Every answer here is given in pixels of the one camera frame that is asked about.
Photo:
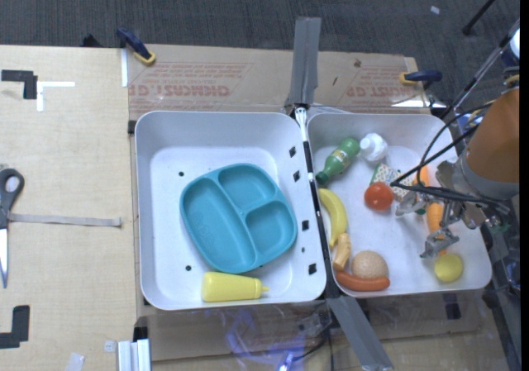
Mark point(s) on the white plastic tray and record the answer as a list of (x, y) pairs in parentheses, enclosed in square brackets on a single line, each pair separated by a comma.
[(165, 196), (392, 237)]

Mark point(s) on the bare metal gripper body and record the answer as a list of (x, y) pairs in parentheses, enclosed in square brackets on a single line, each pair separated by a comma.
[(469, 212)]

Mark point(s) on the yellow lemon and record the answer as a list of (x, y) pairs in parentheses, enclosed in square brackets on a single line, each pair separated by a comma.
[(448, 268)]

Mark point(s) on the yellow banana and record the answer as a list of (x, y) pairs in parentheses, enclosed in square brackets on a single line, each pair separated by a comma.
[(338, 212)]

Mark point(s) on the green bottle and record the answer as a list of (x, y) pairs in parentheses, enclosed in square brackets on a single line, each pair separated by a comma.
[(339, 159)]

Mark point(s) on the orange carrot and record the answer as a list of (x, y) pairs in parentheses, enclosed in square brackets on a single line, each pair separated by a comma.
[(435, 216)]

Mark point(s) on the blue divided plate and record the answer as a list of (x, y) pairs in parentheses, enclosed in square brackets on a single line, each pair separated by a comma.
[(231, 220)]

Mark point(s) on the red tomato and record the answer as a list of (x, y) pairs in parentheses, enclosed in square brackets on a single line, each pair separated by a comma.
[(378, 196)]

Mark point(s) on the yellow squeeze bottle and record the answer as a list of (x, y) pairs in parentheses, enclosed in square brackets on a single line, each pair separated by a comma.
[(227, 287)]

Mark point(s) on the tan toy food piece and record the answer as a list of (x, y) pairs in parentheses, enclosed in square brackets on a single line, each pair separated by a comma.
[(343, 251)]

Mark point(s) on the orange sausage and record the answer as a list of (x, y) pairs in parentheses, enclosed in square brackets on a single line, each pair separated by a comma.
[(361, 283)]

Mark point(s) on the brown bread roll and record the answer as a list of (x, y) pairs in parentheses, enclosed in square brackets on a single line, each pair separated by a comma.
[(369, 264)]

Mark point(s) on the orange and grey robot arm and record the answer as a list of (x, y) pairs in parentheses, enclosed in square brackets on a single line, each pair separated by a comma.
[(496, 134)]

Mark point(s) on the white bottle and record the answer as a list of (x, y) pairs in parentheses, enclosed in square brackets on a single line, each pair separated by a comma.
[(373, 147)]

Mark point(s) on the patterned white packet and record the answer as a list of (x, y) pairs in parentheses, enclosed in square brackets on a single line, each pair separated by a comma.
[(386, 174)]

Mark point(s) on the brown cardboard board red print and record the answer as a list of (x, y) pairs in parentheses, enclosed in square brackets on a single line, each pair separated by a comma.
[(248, 84)]

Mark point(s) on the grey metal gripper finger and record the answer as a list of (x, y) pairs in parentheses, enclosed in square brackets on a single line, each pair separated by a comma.
[(409, 206), (439, 242)]

